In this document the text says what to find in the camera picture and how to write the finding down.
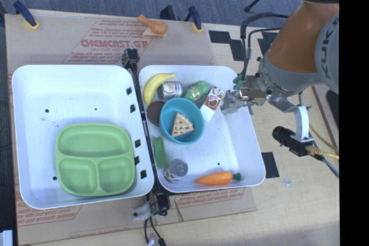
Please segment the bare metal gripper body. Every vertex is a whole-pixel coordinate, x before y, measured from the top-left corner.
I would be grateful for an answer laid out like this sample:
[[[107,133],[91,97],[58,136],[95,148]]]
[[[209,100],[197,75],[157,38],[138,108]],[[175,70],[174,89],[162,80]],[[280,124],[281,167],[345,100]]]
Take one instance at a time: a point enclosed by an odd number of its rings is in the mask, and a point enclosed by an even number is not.
[[[267,101],[266,88],[258,73],[246,75],[239,89],[239,100],[246,105],[264,105]]]

